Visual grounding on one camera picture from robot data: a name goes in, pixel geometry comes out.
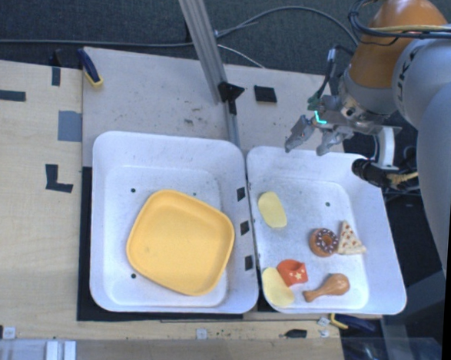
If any pizza slice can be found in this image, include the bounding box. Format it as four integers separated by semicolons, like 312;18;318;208
336;220;370;258

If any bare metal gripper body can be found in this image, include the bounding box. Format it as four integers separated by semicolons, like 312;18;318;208
310;92;405;139

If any yellow plate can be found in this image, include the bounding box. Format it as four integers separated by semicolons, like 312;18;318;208
122;186;239;300

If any brown sprinkled doughnut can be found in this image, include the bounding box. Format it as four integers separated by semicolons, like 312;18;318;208
307;226;341;259

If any white plastic tray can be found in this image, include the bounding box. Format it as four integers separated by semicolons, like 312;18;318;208
81;128;271;323
235;143;418;324

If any pale yellow potato slice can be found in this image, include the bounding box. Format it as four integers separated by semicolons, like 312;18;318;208
259;266;298;309
254;189;290;230

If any black cylinder on white bracket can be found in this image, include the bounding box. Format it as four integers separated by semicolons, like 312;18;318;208
349;124;404;190

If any brown chicken drumstick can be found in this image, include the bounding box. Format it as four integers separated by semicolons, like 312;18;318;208
302;270;352;306

